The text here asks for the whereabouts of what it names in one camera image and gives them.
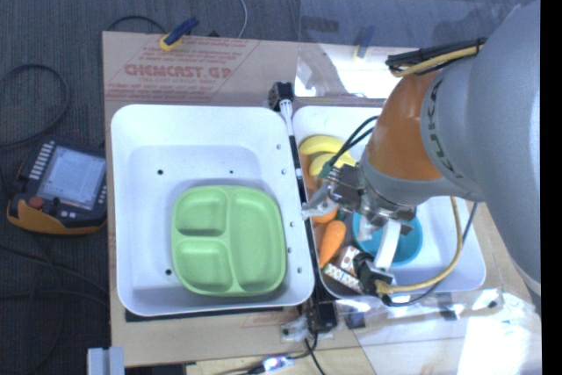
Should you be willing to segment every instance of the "blue plate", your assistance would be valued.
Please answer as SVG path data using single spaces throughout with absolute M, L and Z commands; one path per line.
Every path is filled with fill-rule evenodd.
M 359 232 L 359 222 L 361 221 L 361 214 L 353 214 L 353 239 L 357 245 L 358 249 L 363 252 L 368 252 L 374 256 L 377 254 L 378 246 L 380 245 L 380 239 L 383 235 L 382 228 L 372 234 L 372 239 L 369 241 L 357 240 L 357 233 Z M 413 226 L 414 229 L 408 233 L 408 235 L 400 235 L 398 238 L 398 245 L 396 246 L 396 252 L 394 253 L 394 259 L 392 266 L 400 266 L 402 264 L 409 263 L 420 253 L 423 242 L 422 225 L 418 221 L 417 217 L 414 217 L 408 222 L 409 225 Z

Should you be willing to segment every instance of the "green divided plate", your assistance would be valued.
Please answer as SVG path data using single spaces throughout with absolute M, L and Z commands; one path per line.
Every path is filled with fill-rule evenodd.
M 246 186 L 201 186 L 184 192 L 172 214 L 172 258 L 189 290 L 252 296 L 285 277 L 283 221 L 276 201 Z

